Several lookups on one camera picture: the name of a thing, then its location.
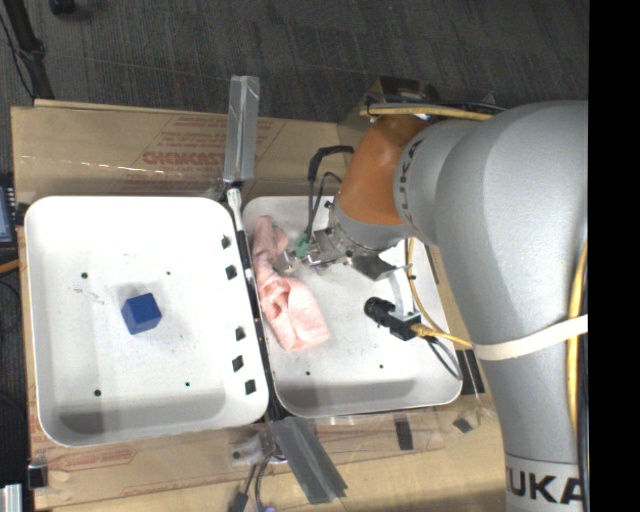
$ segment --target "blue cube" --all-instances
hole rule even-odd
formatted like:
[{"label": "blue cube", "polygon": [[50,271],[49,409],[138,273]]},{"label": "blue cube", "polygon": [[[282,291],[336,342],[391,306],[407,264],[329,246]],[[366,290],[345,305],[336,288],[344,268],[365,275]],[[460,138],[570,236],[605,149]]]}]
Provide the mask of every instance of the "blue cube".
[{"label": "blue cube", "polygon": [[122,316],[131,334],[153,329],[162,318],[162,313],[153,298],[153,294],[145,293],[127,299],[122,308]]}]

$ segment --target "pink towel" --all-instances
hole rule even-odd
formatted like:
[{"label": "pink towel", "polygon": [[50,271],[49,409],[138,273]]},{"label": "pink towel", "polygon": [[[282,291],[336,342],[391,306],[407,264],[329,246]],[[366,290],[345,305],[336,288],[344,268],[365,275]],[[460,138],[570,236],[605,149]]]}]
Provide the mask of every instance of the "pink towel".
[{"label": "pink towel", "polygon": [[251,239],[260,306],[280,345],[299,350],[329,339],[329,329],[311,290],[301,281],[280,276],[273,264],[287,247],[287,235],[271,217],[258,219]]}]

